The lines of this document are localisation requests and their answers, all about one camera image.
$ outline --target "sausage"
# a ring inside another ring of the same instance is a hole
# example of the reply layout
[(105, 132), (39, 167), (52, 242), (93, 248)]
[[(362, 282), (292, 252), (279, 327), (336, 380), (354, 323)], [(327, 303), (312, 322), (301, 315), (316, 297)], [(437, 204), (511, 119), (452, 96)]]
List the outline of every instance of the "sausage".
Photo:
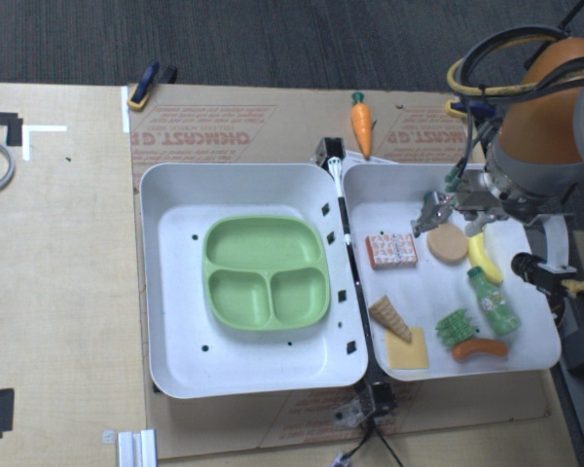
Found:
[(508, 346), (502, 342), (494, 339), (468, 339), (452, 348), (452, 355), (457, 360), (462, 360), (474, 353), (489, 353), (494, 356), (506, 356), (508, 353)]

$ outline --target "carrot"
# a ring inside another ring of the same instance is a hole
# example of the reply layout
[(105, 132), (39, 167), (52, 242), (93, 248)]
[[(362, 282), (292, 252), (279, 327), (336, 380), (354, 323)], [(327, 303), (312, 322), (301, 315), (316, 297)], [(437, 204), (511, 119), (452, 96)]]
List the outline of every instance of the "carrot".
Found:
[(365, 159), (368, 159), (372, 150), (372, 113), (370, 108), (363, 103), (363, 93), (360, 91), (356, 91), (352, 95), (352, 100), (354, 100), (354, 105), (350, 110), (352, 130), (361, 149), (361, 154)]
[(489, 353), (495, 356), (506, 356), (508, 346), (494, 339), (468, 339), (459, 342), (452, 348), (452, 355), (457, 360), (462, 360), (474, 353)]

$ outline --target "white tray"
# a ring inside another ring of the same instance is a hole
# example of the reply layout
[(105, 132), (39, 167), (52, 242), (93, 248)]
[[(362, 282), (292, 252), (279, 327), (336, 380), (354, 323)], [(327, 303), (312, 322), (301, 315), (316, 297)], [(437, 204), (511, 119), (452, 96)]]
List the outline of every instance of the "white tray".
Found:
[[(150, 370), (164, 394), (199, 398), (340, 387), (363, 377), (368, 351), (328, 173), (308, 163), (165, 163), (143, 175), (140, 195)], [(329, 211), (323, 214), (325, 204)], [(203, 238), (220, 219), (247, 214), (301, 218), (322, 237), (331, 299), (317, 323), (244, 331), (221, 323), (209, 309)], [(349, 351), (352, 344), (356, 349)]]
[[(414, 268), (371, 268), (365, 237), (380, 231), (410, 234), (411, 221), (420, 216), (423, 196), (428, 191), (443, 192), (444, 176), (450, 168), (443, 164), (359, 164), (345, 172), (344, 191), (352, 242), (366, 303), (369, 305), (388, 295), (409, 326), (423, 328), (428, 352), (428, 369), (389, 368), (384, 329), (373, 320), (371, 329), (379, 364), (389, 376), (399, 380), (542, 370), (554, 366), (560, 359), (561, 342), (547, 300), (510, 268), (515, 254), (530, 251), (520, 223), (494, 222), (484, 231), (487, 252), (504, 276), (501, 290), (522, 322), (516, 332), (504, 338), (493, 334), (478, 308), (467, 277), (469, 261), (465, 258), (455, 266), (441, 263), (429, 252), (425, 233), (415, 239), (419, 260)], [(458, 212), (453, 212), (450, 221), (464, 229), (465, 221)], [(471, 323), (479, 328), (477, 337), (508, 343), (506, 358), (481, 354), (458, 362), (452, 357), (434, 328), (441, 318), (462, 307), (471, 316)]]

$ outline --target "brown round cookie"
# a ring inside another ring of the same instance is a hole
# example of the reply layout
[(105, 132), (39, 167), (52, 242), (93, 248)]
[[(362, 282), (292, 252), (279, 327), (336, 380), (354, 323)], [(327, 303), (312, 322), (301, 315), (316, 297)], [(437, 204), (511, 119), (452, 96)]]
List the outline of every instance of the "brown round cookie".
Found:
[(467, 237), (452, 223), (442, 223), (426, 234), (428, 249), (435, 258), (453, 265), (467, 256)]

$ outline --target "wooden surface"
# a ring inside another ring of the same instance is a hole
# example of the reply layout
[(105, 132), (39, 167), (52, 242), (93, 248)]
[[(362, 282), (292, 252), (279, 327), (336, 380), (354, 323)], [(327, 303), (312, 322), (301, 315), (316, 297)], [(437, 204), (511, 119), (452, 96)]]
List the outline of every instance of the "wooden surface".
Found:
[[(147, 426), (129, 136), (120, 88), (0, 85), (33, 133), (0, 192), (0, 388), (16, 391), (0, 466), (115, 465), (113, 431)], [(391, 436), (404, 465), (574, 466), (549, 372), (544, 418)], [(166, 461), (330, 465), (356, 441)], [(397, 465), (373, 438), (355, 467)]]

